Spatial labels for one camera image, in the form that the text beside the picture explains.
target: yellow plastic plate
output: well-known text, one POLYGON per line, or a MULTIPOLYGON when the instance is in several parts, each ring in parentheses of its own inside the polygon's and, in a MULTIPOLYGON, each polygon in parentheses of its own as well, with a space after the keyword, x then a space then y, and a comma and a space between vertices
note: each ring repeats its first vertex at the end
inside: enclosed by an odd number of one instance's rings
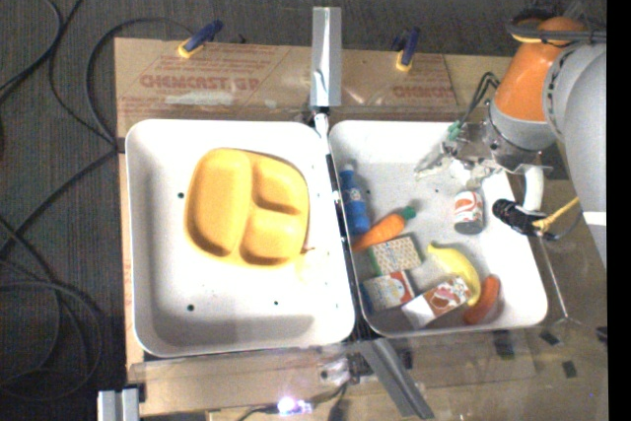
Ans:
POLYGON ((308 222, 307 184, 292 165, 229 148, 197 163, 184 227, 202 251, 237 265, 282 265, 303 252, 308 222))

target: blue bottle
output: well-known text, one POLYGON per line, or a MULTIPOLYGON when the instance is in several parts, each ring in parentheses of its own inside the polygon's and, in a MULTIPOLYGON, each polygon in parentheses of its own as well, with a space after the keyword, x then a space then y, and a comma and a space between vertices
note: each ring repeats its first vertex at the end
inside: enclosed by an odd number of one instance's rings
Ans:
POLYGON ((369 231, 371 222, 366 213, 366 202, 362 190, 355 181, 353 166, 345 165, 339 177, 348 231, 353 237, 361 236, 369 231))

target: red toy vegetable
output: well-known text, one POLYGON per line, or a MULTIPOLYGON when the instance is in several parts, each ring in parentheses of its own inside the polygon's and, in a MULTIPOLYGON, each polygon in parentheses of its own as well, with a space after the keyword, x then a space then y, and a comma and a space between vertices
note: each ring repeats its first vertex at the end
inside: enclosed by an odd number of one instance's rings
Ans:
POLYGON ((462 315, 464 322, 466 324, 478 324, 481 322, 491 312, 499 296, 500 278, 495 274, 491 274, 482 281, 480 299, 462 315))

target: small package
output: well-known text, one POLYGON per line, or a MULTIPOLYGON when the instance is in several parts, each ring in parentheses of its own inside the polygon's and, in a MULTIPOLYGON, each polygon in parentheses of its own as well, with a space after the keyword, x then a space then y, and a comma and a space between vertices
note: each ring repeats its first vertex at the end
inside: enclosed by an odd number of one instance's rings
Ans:
POLYGON ((398 307, 414 298, 405 272, 391 272, 388 275, 368 279, 360 284, 369 313, 398 307))
POLYGON ((376 275, 409 270, 421 264, 418 250, 409 237, 400 237, 371 246, 367 253, 376 275))
POLYGON ((426 326, 439 316, 460 307, 471 298, 471 291, 460 276, 452 276, 405 304, 403 312, 414 328, 426 326))

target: metal bracket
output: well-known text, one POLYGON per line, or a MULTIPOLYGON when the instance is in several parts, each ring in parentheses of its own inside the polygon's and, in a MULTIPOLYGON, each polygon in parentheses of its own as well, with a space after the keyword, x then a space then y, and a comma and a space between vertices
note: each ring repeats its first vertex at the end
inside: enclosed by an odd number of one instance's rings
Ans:
POLYGON ((139 395, 135 387, 123 391, 99 391, 97 399, 99 421, 139 421, 139 395))
POLYGON ((340 387, 351 380, 348 357, 325 363, 319 368, 319 378, 324 385, 340 387))
POLYGON ((312 108, 342 105, 342 11, 315 7, 312 41, 312 108))
POLYGON ((396 351, 387 339, 357 342, 353 347, 364 356, 373 372, 377 374, 402 417, 434 418, 434 412, 403 368, 396 351))

